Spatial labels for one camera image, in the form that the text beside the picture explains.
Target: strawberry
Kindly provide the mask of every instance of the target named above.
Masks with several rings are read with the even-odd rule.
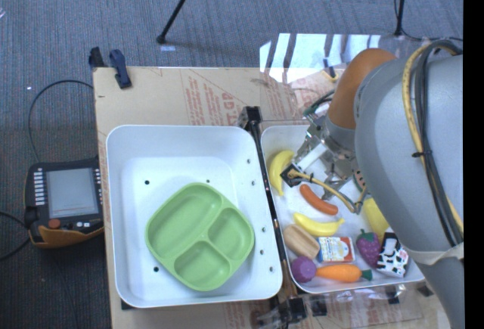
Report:
[[[381,245],[378,241],[377,234],[374,232],[365,232],[365,230],[362,229],[361,234],[356,238],[356,247],[363,260],[370,267],[376,268],[378,256],[381,251]]]

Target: carrot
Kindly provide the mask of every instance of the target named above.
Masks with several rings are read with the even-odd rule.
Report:
[[[299,192],[304,197],[304,199],[318,211],[326,213],[328,215],[336,215],[338,213],[338,207],[329,204],[327,201],[320,199],[315,192],[309,187],[309,185],[301,184],[299,187]]]
[[[357,265],[353,265],[352,263],[318,267],[316,269],[316,276],[342,282],[356,282],[359,278],[365,278],[371,281],[373,278],[370,269],[362,271]]]

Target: cow print carton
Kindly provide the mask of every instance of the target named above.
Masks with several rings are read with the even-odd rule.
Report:
[[[390,277],[403,278],[407,272],[408,253],[402,247],[394,232],[385,232],[377,268]]]

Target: green divided plate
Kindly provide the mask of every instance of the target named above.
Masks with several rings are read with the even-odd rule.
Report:
[[[192,183],[174,193],[150,217],[148,249],[180,282],[199,291],[222,286],[254,245],[252,225],[215,188]]]

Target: table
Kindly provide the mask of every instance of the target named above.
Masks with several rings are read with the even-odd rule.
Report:
[[[333,67],[334,75],[338,77],[344,67],[345,64]],[[246,106],[260,107],[264,120],[300,119],[303,108],[332,89],[337,77],[328,77],[325,70],[307,69],[300,70],[303,78],[291,82],[278,82],[270,72],[258,68],[128,67],[128,72],[132,87],[121,89],[114,68],[93,69],[113,327],[274,327],[268,300],[160,309],[123,308],[114,280],[106,139],[112,129],[124,124],[231,126]],[[398,304],[384,298],[368,299],[365,293],[349,293],[347,300],[342,301],[345,296],[339,293],[326,296],[327,311],[318,312],[318,301],[314,299],[314,303],[308,304],[308,318],[291,327],[331,329],[381,324],[379,327],[389,329],[415,326],[447,329],[447,318],[436,296],[424,296],[417,286],[422,285],[400,290]]]

